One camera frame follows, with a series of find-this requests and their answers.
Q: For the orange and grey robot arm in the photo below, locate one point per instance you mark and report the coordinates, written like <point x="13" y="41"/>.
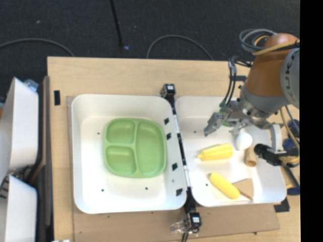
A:
<point x="267" y="74"/>

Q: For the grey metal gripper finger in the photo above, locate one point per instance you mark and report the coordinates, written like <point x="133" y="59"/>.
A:
<point x="212" y="125"/>
<point x="237" y="129"/>

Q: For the thin black and white rod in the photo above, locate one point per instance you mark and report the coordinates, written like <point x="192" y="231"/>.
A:
<point x="181" y="145"/>

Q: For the white plastic tray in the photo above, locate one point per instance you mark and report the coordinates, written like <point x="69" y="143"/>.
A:
<point x="196" y="115"/>
<point x="90" y="160"/>

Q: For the yellow corn cob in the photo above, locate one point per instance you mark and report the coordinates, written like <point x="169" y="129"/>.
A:
<point x="224" y="185"/>

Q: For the white egg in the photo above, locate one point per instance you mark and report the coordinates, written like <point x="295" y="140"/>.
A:
<point x="244" y="141"/>

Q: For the tan triangular bread slice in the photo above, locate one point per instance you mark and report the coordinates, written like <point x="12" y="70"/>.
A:
<point x="246" y="188"/>

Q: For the green divided plate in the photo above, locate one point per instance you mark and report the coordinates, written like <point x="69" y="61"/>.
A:
<point x="149" y="147"/>

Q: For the tan ice cream cone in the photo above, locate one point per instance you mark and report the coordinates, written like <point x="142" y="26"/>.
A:
<point x="250" y="157"/>

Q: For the yellow mustard bottle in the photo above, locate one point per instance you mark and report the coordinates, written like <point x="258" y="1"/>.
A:
<point x="218" y="152"/>

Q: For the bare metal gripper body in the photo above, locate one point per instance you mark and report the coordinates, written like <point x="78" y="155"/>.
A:
<point x="257" y="118"/>

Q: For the black cylinder on white bracket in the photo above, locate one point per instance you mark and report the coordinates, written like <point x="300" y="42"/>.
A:
<point x="267" y="154"/>

